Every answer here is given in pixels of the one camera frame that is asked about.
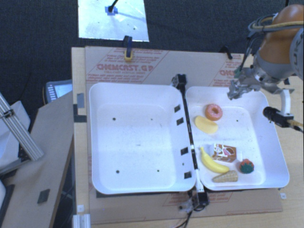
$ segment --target donut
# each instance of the donut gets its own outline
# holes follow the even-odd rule
[[[209,104],[205,110],[205,115],[209,120],[217,121],[222,117],[223,111],[217,104]]]

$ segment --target wooden table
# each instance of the wooden table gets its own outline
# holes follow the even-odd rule
[[[69,93],[39,109],[31,136],[44,156],[3,180],[14,185],[3,228],[53,227],[73,150],[72,100]],[[38,202],[41,192],[48,196]]]
[[[85,69],[85,49],[72,49],[73,66],[73,94],[74,104],[77,104],[77,95],[85,92],[86,69]],[[295,88],[291,94],[291,112],[295,120],[303,122],[303,81],[298,77],[290,78],[290,87]],[[281,100],[278,95],[267,96],[269,105],[281,108]],[[86,115],[86,105],[78,108],[79,115]],[[87,129],[85,124],[75,123],[75,156],[76,156],[76,204],[83,205],[84,210],[79,210],[78,214],[89,213],[89,191],[88,191],[88,162],[87,162]],[[187,227],[196,228],[236,228],[236,227],[302,227],[304,224],[304,161],[303,161],[303,134],[292,129],[282,129],[276,127],[277,134],[282,146],[285,160],[290,173],[289,184],[281,189],[283,212],[245,214],[238,216],[204,217],[191,218]],[[173,228],[179,225],[182,219],[156,220],[144,222],[128,222],[115,224],[92,225],[94,228]]]

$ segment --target toy food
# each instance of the toy food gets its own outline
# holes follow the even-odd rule
[[[255,166],[249,159],[244,159],[240,163],[239,169],[242,173],[248,174],[248,173],[253,172],[253,170],[255,169]]]
[[[226,181],[237,181],[238,173],[236,171],[228,171],[224,174],[214,177],[212,180],[214,182],[226,182]]]
[[[219,126],[206,117],[197,116],[194,120],[196,127],[205,133],[215,133]]]
[[[216,173],[226,173],[229,171],[229,167],[216,163],[204,150],[204,147],[200,148],[201,161],[210,170]]]
[[[237,158],[237,155],[240,155],[240,151],[236,147],[215,143],[210,148],[209,154],[214,160],[233,162]]]
[[[217,121],[222,115],[223,111],[217,104],[209,104],[205,110],[205,116],[212,121]]]

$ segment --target metal plate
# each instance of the metal plate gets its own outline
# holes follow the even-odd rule
[[[78,0],[80,38],[123,40],[131,36],[134,41],[149,42],[143,0],[119,0],[117,14],[108,15],[106,8],[115,0]]]

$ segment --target banana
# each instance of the banana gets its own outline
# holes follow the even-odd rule
[[[229,167],[226,165],[221,165],[215,162],[204,150],[204,147],[200,148],[201,150],[201,161],[203,164],[210,170],[216,173],[226,173],[229,171]]]

